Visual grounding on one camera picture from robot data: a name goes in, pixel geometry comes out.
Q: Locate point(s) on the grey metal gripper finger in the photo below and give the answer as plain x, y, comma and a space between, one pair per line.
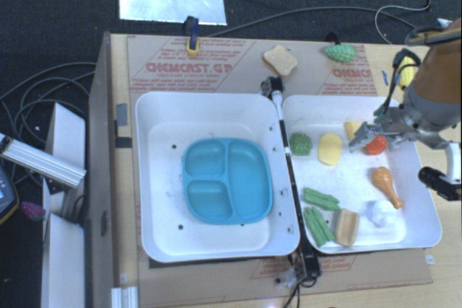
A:
397, 141
362, 138

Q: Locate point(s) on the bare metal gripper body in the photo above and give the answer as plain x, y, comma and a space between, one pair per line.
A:
397, 122

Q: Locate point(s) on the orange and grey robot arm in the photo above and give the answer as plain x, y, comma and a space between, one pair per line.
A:
438, 72

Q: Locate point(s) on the yellow cheese wedge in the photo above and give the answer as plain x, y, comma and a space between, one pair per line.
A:
352, 129

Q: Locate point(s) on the red tomato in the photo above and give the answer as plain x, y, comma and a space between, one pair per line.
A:
377, 147

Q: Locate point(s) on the yellow oval potato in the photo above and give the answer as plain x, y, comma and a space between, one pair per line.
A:
330, 149

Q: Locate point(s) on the orange chicken drumstick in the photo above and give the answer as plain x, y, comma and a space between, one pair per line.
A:
383, 179

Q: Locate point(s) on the white plastic tray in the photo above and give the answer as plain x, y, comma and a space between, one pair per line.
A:
162, 191
361, 184

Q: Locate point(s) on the green broccoli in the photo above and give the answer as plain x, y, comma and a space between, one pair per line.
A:
300, 144

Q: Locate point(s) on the green bean bundle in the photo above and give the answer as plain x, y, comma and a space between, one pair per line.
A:
321, 199
317, 227

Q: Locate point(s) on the white crumpled lump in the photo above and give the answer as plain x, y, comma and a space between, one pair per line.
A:
379, 213

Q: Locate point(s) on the thin black and white rod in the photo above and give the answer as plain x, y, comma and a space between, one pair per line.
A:
288, 158

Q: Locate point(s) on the light green grapes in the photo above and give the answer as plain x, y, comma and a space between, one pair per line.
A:
341, 53

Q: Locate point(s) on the tan hot dog bun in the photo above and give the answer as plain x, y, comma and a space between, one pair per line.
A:
346, 227

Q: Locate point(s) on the tan bread slice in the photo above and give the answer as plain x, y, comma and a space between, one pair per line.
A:
281, 60

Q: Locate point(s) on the blue divided plate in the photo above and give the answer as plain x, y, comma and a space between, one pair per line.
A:
245, 184

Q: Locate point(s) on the brown cardboard board red print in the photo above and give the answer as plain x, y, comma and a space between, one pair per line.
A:
216, 68

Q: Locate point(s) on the purple grapes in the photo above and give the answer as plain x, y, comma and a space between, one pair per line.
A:
32, 211

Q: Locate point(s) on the black cylinder on white bracket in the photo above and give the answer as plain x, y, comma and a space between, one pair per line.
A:
438, 182

